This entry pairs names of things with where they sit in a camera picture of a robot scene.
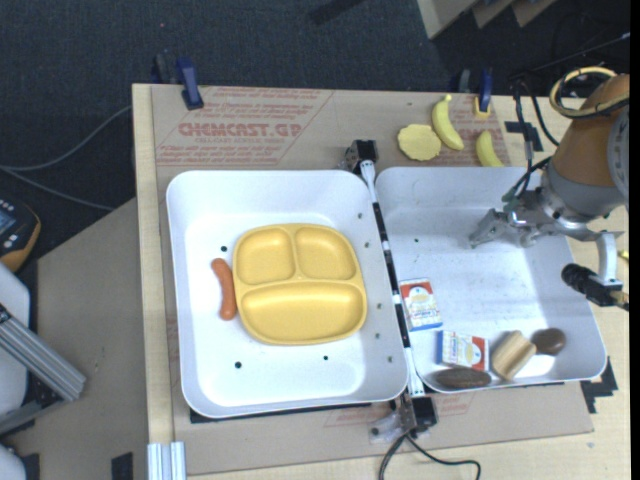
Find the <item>blue clamp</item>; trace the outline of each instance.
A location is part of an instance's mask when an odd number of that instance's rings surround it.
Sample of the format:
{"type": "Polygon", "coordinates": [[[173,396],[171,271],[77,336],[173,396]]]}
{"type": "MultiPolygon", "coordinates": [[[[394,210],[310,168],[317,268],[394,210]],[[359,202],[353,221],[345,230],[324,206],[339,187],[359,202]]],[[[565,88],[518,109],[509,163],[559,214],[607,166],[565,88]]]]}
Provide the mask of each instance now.
{"type": "Polygon", "coordinates": [[[196,67],[189,57],[178,57],[176,61],[176,70],[178,72],[178,80],[184,85],[182,91],[182,99],[189,110],[204,107],[204,102],[198,91],[198,82],[196,80],[196,67]]]}
{"type": "Polygon", "coordinates": [[[476,116],[486,119],[491,113],[491,89],[493,86],[493,77],[491,69],[483,69],[480,79],[480,88],[478,96],[474,100],[474,113],[476,116]]]}

